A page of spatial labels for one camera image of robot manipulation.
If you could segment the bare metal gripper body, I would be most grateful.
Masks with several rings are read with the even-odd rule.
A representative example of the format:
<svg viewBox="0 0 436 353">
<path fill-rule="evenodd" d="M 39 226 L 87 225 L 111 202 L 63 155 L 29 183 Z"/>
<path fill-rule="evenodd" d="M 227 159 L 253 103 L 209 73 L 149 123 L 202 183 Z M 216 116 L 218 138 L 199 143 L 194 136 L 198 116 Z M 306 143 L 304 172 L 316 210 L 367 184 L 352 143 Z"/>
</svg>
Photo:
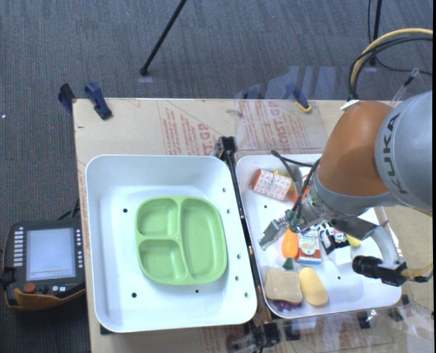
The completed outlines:
<svg viewBox="0 0 436 353">
<path fill-rule="evenodd" d="M 306 232 L 327 222 L 336 230 L 358 240 L 365 240 L 379 227 L 378 224 L 366 221 L 357 215 L 347 215 L 334 210 L 321 199 L 312 196 L 297 201 L 292 216 L 287 219 L 289 229 L 293 232 Z"/>
</svg>

